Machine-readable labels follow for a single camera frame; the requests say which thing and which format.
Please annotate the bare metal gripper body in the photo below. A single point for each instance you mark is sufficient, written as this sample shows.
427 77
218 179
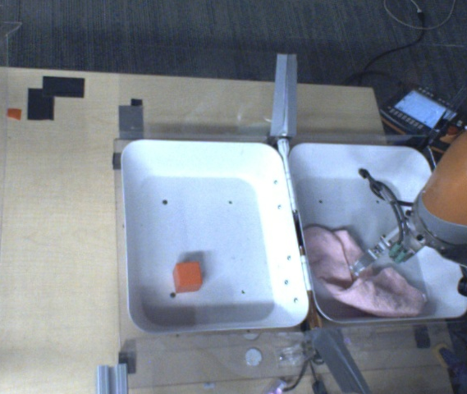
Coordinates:
383 248

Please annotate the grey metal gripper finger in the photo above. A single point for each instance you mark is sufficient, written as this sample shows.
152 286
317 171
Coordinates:
356 268
369 266

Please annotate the pink cloth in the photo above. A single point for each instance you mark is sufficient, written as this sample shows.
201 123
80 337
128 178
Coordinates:
372 294

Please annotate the white plastic tray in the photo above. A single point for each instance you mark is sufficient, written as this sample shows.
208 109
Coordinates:
340 187
212 220

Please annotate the orange cube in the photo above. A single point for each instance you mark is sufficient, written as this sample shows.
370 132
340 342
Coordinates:
188 277

